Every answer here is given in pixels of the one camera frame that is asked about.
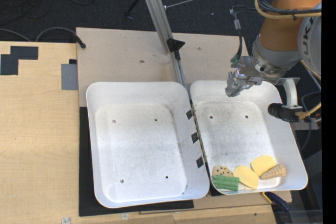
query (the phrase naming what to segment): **wooden table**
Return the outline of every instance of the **wooden table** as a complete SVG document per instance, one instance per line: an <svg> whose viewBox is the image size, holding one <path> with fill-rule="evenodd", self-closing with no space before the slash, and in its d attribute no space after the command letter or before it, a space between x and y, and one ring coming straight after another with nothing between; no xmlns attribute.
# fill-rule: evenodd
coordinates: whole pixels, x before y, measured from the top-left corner
<svg viewBox="0 0 336 224"><path fill-rule="evenodd" d="M61 65L77 59L77 45L2 41L0 55L11 46L38 47L38 59L20 59L18 75L0 76L1 223L276 223L260 194L208 195L179 212L79 217L80 91L62 90L61 82ZM289 191L278 195L291 202Z"/></svg>

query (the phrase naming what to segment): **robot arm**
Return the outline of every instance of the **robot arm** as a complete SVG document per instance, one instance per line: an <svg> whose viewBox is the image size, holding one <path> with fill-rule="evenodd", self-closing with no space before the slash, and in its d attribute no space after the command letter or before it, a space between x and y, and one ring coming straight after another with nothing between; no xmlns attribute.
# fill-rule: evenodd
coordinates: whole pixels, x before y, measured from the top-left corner
<svg viewBox="0 0 336 224"><path fill-rule="evenodd" d="M268 81L284 85L287 95L293 96L284 108L279 104L270 106L270 113L286 121L298 121L305 116L297 113L300 108L291 90L292 84L283 76L301 61L321 79L321 1L274 0L268 5L265 0L255 0L256 10L265 21L253 43L251 56L236 55L233 61L232 67L236 70L229 73L225 89L229 97Z"/></svg>

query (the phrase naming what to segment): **beige board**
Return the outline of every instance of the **beige board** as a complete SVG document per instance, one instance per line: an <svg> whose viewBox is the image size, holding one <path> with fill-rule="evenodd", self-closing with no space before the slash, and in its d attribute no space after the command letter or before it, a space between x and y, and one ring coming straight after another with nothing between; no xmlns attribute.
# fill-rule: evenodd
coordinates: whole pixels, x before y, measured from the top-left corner
<svg viewBox="0 0 336 224"><path fill-rule="evenodd" d="M78 46L80 106L86 90L98 81L177 81L171 54L165 54L157 32L77 28L87 45ZM237 53L235 36L173 33L184 41L180 50L187 88L196 80L227 80L230 59ZM245 44L243 55L247 55Z"/></svg>
<svg viewBox="0 0 336 224"><path fill-rule="evenodd" d="M121 214L79 217L79 98L78 91L61 89L61 64L76 59L78 46L2 41L0 54L13 45L38 46L39 56L19 60L17 76L0 76L1 222L60 224L69 217L71 224L221 223L225 217L251 223L254 217L255 223L275 223L258 194L204 197L194 210L132 212L128 221ZM290 192L283 194L290 202Z"/></svg>

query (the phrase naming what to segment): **black clamp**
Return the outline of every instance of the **black clamp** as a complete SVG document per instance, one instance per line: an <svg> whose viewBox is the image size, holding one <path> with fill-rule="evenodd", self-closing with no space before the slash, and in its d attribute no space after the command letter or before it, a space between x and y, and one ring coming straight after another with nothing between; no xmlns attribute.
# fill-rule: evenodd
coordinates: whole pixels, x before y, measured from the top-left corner
<svg viewBox="0 0 336 224"><path fill-rule="evenodd" d="M176 60L181 59L179 49L181 49L184 44L185 44L185 42L179 41L179 40L176 40L176 39L173 39L173 38L169 38L167 40L167 45L168 45L169 51L174 52Z"/></svg>

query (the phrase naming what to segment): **black bracket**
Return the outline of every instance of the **black bracket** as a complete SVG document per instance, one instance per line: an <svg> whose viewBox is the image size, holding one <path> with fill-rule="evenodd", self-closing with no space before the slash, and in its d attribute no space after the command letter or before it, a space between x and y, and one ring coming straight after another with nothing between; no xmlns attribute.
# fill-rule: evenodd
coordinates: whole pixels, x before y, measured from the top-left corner
<svg viewBox="0 0 336 224"><path fill-rule="evenodd" d="M169 51L175 53L175 59L176 60L181 59L179 49L181 49L184 44L185 44L184 41L179 41L179 40L176 40L176 39L173 39L173 38L169 38L167 40L167 45L168 45Z"/></svg>

